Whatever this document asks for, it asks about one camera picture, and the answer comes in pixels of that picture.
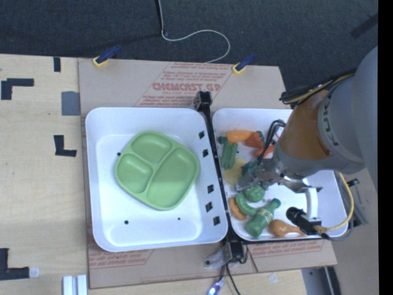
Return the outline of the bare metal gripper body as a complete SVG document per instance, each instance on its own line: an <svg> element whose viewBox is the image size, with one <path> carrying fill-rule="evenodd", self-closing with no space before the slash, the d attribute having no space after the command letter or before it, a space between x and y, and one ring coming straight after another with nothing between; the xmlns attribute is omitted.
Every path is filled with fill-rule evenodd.
<svg viewBox="0 0 393 295"><path fill-rule="evenodd" d="M275 159L252 160L244 166L244 178L259 181L269 181L271 185L285 186L293 192L304 192L303 176L296 175L286 169L280 161Z"/></svg>

